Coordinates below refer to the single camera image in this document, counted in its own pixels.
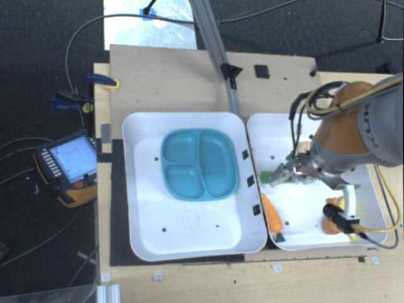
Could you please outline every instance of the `black connector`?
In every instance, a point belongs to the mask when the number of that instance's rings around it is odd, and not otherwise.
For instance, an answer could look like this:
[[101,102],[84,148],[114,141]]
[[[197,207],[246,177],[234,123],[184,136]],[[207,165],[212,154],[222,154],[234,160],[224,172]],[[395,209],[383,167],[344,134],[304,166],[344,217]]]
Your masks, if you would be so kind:
[[343,214],[343,210],[337,206],[328,203],[323,208],[323,213],[328,220],[334,222],[338,229],[340,229],[344,234],[354,234],[355,230],[352,228],[353,224],[359,224],[359,218],[352,216],[346,217]]

